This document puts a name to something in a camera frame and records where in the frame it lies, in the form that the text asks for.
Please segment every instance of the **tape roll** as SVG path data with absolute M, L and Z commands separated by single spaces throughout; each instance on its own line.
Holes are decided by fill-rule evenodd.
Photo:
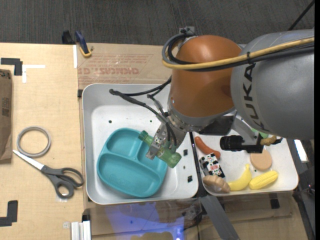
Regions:
M 46 136 L 46 139 L 48 140 L 48 143 L 46 145 L 46 147 L 44 148 L 44 150 L 42 150 L 41 152 L 39 153 L 28 153 L 26 151 L 24 151 L 21 146 L 20 146 L 20 141 L 21 141 L 21 138 L 24 134 L 26 134 L 27 132 L 30 132 L 30 131 L 39 131 L 39 132 L 42 132 L 45 136 Z M 24 128 L 18 135 L 17 137 L 17 140 L 16 140 L 16 148 L 19 150 L 20 153 L 24 154 L 25 156 L 27 157 L 30 157 L 30 158 L 38 158 L 38 157 L 41 157 L 43 156 L 45 153 L 48 152 L 48 150 L 50 149 L 50 146 L 51 146 L 51 137 L 48 133 L 48 131 L 40 126 L 29 126 L 27 128 Z

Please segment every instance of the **wire cutter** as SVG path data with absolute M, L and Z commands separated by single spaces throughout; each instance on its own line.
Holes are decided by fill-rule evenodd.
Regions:
M 19 156 L 20 158 L 22 158 L 23 160 L 25 160 L 26 162 L 28 162 L 29 164 L 31 164 L 32 166 L 40 170 L 44 175 L 46 175 L 52 182 L 56 194 L 62 199 L 67 199 L 72 197 L 74 195 L 74 189 L 81 187 L 85 182 L 82 174 L 76 169 L 69 168 L 69 167 L 52 169 L 24 154 L 21 154 L 17 150 L 13 150 L 13 153 L 15 153 L 17 156 Z M 68 174 L 72 173 L 77 175 L 80 181 L 76 181 L 73 177 L 66 175 L 65 173 L 68 173 Z M 61 193 L 59 190 L 59 187 L 65 187 L 68 190 L 68 193 L 67 194 Z

